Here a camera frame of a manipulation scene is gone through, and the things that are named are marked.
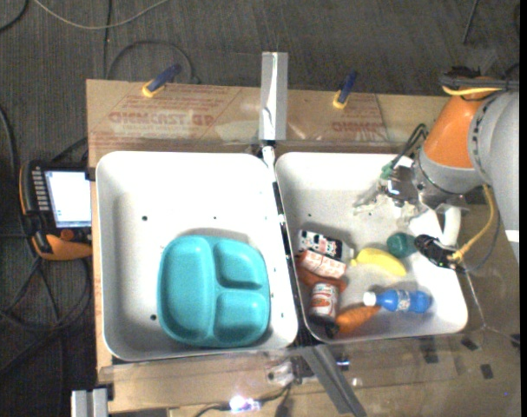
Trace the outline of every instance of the orange carrot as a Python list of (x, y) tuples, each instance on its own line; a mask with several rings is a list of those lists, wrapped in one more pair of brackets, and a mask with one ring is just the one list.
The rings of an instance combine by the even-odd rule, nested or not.
[(312, 288), (317, 282), (328, 282), (329, 284), (333, 284), (334, 286), (339, 288), (339, 291), (342, 293), (344, 292), (344, 289), (347, 286), (347, 283), (344, 280), (337, 280), (334, 278), (326, 278), (324, 276), (319, 276), (314, 274), (313, 272), (310, 272), (306, 268), (301, 268), (300, 266), (296, 266), (296, 273), (298, 274), (298, 279), (309, 288)]
[(349, 334), (370, 320), (380, 309), (381, 306), (357, 306), (355, 308), (349, 308), (339, 314), (334, 322), (339, 326), (339, 332), (341, 334)]

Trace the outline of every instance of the blue and yellow clamp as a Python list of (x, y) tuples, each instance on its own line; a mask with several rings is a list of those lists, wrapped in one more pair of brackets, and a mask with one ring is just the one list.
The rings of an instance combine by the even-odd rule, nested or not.
[(181, 71), (182, 67), (179, 64), (169, 66), (155, 79), (142, 86), (143, 95), (145, 97), (153, 97), (165, 87), (165, 83), (171, 82)]
[(346, 104), (348, 103), (348, 96), (350, 95), (350, 91), (352, 91), (352, 87), (356, 82), (356, 76), (358, 74), (353, 69), (350, 71), (350, 74), (346, 76), (346, 79), (344, 79), (344, 82), (342, 82), (339, 86), (339, 90), (334, 95), (333, 99), (333, 106), (338, 109), (343, 109)]

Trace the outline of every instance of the teal divided plate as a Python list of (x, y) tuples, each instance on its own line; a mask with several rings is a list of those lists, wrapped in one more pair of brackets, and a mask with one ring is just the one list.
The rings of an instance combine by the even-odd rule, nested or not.
[(157, 313), (174, 340), (208, 348), (248, 346), (267, 330), (270, 309), (265, 261), (245, 242), (186, 235), (163, 250)]

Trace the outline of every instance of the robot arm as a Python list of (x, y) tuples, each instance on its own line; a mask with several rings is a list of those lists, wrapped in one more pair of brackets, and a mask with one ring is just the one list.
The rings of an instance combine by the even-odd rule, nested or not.
[(453, 96), (410, 169), (395, 168), (386, 192), (439, 213), (484, 184), (492, 186), (519, 263), (519, 91)]

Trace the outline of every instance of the red can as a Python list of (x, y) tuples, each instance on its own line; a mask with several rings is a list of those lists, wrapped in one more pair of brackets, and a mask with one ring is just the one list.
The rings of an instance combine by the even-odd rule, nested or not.
[(339, 302), (339, 289), (328, 282), (318, 282), (312, 288), (309, 319), (318, 324), (334, 323)]

